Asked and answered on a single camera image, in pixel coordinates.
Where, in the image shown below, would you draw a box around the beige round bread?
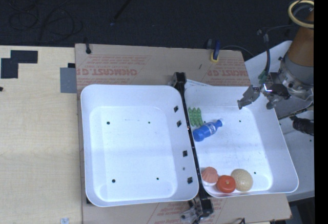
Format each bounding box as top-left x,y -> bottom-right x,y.
230,168 -> 254,192

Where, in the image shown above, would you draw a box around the white plastic tray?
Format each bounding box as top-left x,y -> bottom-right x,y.
80,84 -> 200,208
182,81 -> 300,198

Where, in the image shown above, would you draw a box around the blue plastic bottle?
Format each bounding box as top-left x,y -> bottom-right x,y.
192,118 -> 226,142

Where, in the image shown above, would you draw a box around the brown cardboard board red print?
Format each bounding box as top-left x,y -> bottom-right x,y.
74,43 -> 293,224

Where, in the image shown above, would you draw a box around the black cylinder on white bracket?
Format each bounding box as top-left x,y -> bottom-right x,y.
292,116 -> 315,137

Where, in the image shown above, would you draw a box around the red tomato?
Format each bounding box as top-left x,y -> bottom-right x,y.
216,175 -> 237,196

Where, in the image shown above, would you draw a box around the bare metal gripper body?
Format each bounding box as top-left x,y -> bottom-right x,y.
260,71 -> 314,120

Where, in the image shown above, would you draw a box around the green pea pods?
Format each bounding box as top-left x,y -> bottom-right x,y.
188,107 -> 204,127

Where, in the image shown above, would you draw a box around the thin black rod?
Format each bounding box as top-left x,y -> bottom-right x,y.
177,82 -> 209,203

